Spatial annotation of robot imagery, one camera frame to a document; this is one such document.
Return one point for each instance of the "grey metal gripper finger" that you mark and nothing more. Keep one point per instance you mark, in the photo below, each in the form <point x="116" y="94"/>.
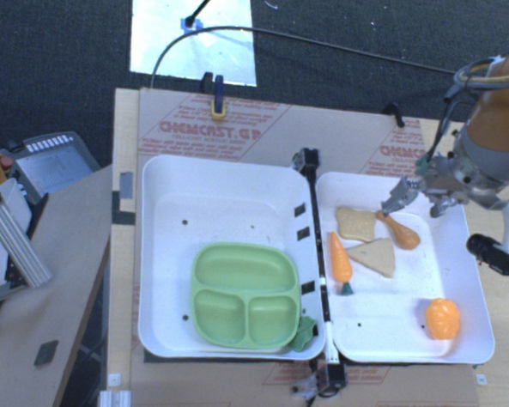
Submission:
<point x="441" y="205"/>
<point x="399" y="196"/>

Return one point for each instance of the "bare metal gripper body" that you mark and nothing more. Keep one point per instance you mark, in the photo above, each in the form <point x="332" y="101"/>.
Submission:
<point x="458" y="183"/>

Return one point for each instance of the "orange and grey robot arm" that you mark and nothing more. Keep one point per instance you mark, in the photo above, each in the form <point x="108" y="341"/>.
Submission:
<point x="504" y="123"/>

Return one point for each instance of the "orange chicken drumstick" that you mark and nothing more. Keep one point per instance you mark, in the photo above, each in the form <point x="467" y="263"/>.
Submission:
<point x="401" y="232"/>

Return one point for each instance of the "beige bread slice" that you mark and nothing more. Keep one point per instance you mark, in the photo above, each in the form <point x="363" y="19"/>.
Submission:
<point x="356" y="224"/>

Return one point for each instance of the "beige triangular sandwich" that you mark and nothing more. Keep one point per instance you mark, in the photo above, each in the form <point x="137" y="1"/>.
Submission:
<point x="376" y="257"/>

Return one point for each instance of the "orange carrot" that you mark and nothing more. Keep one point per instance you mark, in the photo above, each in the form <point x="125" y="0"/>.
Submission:
<point x="340" y="259"/>

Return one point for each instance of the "thin black and white rod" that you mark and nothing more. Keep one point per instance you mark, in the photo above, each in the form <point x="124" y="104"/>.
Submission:
<point x="319" y="245"/>

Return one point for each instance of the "white plastic tray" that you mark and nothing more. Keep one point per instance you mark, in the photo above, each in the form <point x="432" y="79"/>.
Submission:
<point x="219" y="213"/>
<point x="393" y="327"/>

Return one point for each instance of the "brown cardboard board red print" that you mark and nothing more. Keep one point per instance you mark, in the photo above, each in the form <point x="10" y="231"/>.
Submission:
<point x="259" y="130"/>

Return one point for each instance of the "green lettuce leaf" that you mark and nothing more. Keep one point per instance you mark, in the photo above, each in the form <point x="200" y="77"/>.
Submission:
<point x="305" y="335"/>

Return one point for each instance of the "green divided plate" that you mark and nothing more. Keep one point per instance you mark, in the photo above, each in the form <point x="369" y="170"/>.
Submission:
<point x="244" y="296"/>

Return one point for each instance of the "black cylinder on white bracket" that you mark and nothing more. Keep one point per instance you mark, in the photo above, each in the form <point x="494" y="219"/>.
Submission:
<point x="499" y="247"/>

